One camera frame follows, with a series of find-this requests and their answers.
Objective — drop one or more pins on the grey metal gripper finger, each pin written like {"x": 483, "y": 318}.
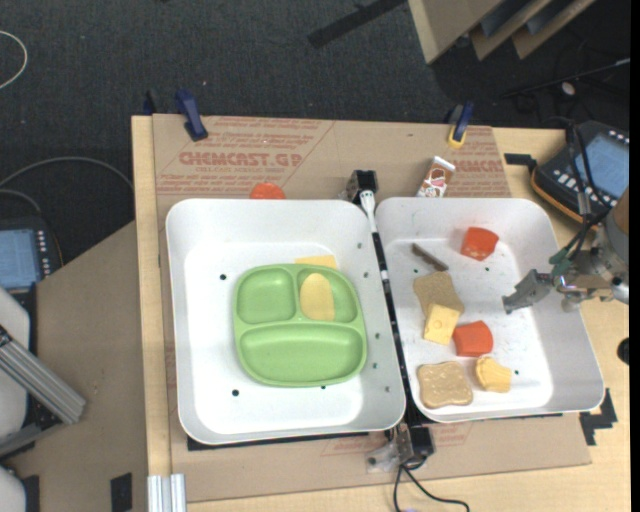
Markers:
{"x": 536, "y": 281}
{"x": 520, "y": 300}

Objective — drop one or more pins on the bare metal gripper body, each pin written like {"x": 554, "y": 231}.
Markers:
{"x": 602, "y": 280}

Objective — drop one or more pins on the white plastic tray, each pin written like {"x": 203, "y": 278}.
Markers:
{"x": 210, "y": 310}
{"x": 530, "y": 350}

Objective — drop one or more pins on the orange toy block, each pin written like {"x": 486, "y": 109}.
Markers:
{"x": 479, "y": 243}
{"x": 473, "y": 340}

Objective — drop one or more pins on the yellow ridged toy food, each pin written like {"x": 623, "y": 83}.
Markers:
{"x": 492, "y": 375}

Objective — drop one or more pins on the yellow cheese wedge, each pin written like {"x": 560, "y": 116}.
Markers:
{"x": 441, "y": 325}

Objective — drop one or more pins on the tan bread slice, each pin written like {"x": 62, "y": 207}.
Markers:
{"x": 436, "y": 290}

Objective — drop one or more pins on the brown toy strip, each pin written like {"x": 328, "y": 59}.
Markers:
{"x": 429, "y": 257}

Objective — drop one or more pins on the brown toast slice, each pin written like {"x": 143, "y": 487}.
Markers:
{"x": 444, "y": 385}

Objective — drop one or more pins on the thin black and white rod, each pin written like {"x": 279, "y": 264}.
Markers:
{"x": 384, "y": 270}

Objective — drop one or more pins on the white and brown carton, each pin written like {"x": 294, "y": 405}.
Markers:
{"x": 436, "y": 177}

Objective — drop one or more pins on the yellow oval toy chip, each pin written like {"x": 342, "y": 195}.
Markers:
{"x": 317, "y": 297}

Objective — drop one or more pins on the flat yellow cheese slice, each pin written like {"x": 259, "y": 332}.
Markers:
{"x": 316, "y": 261}

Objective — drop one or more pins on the green divided plate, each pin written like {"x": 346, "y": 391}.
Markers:
{"x": 300, "y": 352}

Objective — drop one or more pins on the brown cardboard board red print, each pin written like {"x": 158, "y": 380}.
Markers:
{"x": 310, "y": 150}

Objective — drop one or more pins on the orange round toy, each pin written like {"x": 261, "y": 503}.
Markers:
{"x": 267, "y": 191}

